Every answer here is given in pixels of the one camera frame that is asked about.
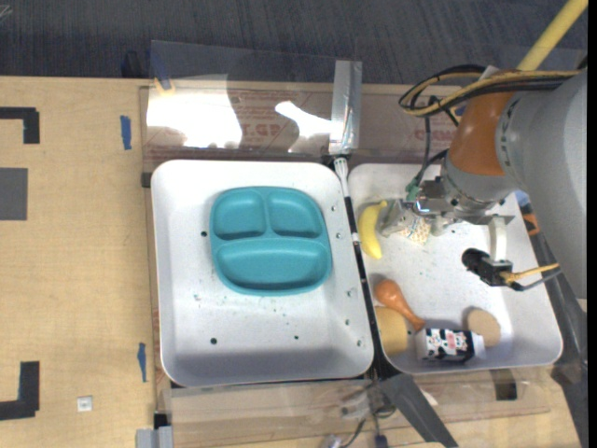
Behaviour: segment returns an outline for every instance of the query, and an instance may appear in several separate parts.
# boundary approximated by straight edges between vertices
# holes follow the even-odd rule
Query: banana
[[[382,247],[377,240],[375,226],[377,225],[377,218],[380,215],[380,211],[386,205],[388,205],[387,201],[381,201],[380,203],[366,207],[356,223],[363,252],[374,259],[382,258]]]

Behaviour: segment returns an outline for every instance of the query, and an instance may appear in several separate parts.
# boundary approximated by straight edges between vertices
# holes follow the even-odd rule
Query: teal divided plate
[[[332,256],[315,201],[296,189],[227,190],[210,213],[210,240],[220,280],[242,294],[308,292],[329,277]]]

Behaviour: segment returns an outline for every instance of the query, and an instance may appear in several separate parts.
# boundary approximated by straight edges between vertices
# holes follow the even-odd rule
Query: orange drumstick toy
[[[385,279],[375,286],[375,297],[386,307],[390,307],[405,316],[415,331],[418,332],[425,326],[425,321],[412,312],[400,286],[393,280]]]

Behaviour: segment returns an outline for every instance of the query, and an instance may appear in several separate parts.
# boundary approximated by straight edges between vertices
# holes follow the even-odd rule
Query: gray square
[[[0,168],[0,220],[27,220],[27,169]]]

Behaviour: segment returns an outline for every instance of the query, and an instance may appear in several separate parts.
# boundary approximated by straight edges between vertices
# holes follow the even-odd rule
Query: wooden table
[[[139,90],[145,80],[0,77],[0,106],[40,113],[41,141],[0,119],[0,167],[28,169],[25,221],[0,221],[0,400],[39,361],[35,417],[0,421],[0,446],[134,446],[156,406]],[[121,120],[132,123],[125,149]],[[146,379],[138,359],[146,348]],[[578,446],[562,390],[548,413],[450,423],[462,446]],[[77,398],[92,397],[92,410]],[[420,441],[408,428],[391,442]],[[318,446],[321,439],[273,447]],[[354,446],[370,446],[362,436]],[[266,443],[253,446],[265,446]]]

